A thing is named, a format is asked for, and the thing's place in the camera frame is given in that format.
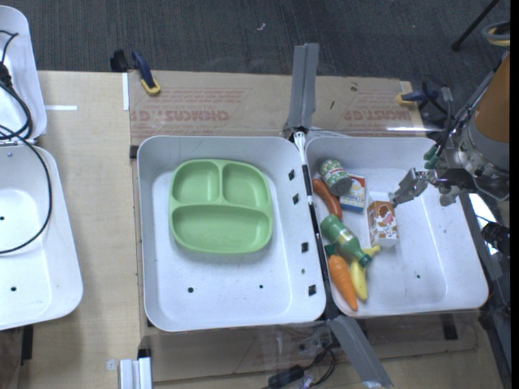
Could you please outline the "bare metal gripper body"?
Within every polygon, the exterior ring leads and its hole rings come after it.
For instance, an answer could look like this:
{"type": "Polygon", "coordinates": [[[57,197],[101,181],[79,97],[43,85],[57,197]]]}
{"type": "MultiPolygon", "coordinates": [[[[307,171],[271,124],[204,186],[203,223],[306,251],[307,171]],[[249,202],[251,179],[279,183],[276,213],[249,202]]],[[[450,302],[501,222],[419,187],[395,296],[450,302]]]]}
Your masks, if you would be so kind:
{"type": "Polygon", "coordinates": [[[462,192],[483,193],[497,201],[509,199],[509,175],[478,152],[431,148],[423,157],[426,178],[438,189],[440,205],[456,202],[462,192]]]}

